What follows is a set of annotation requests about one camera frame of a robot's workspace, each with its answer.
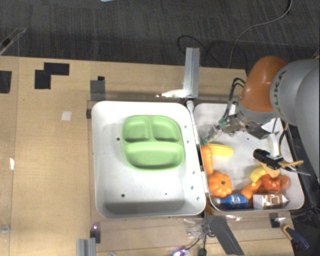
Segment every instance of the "bottle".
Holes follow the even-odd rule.
[[[223,206],[227,209],[244,209],[249,207],[249,201],[242,194],[230,194],[225,198],[214,198],[215,206]]]

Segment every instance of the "orange carrot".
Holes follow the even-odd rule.
[[[211,148],[207,145],[202,145],[201,155],[202,155],[203,165],[207,174],[212,175],[214,173],[214,161],[212,159]]]

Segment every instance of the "wooden surface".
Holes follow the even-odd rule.
[[[69,63],[70,74],[52,75],[51,90],[35,90],[35,70],[43,70],[44,62]],[[90,80],[97,76],[105,77],[107,93],[155,95],[181,89],[184,67],[1,56],[0,70],[5,67],[18,73],[10,256],[76,255],[76,241],[89,237],[93,220],[108,233],[97,245],[98,256],[113,250],[119,256],[166,256],[192,243],[183,219],[114,221],[91,211],[86,119]],[[200,95],[225,97],[233,78],[246,76],[243,70],[200,68],[199,77]],[[14,104],[14,93],[6,96]],[[70,121],[61,120],[64,111],[72,112]],[[11,194],[5,196],[9,202]],[[291,224],[290,214],[283,214],[282,224]],[[246,255],[293,255],[290,241],[265,215],[250,218],[229,222]],[[216,238],[208,239],[207,249],[208,255],[224,255]]]

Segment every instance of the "green divided tray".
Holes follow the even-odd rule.
[[[122,151],[126,163],[136,170],[175,169],[185,161],[179,125],[162,115],[134,115],[122,126]]]

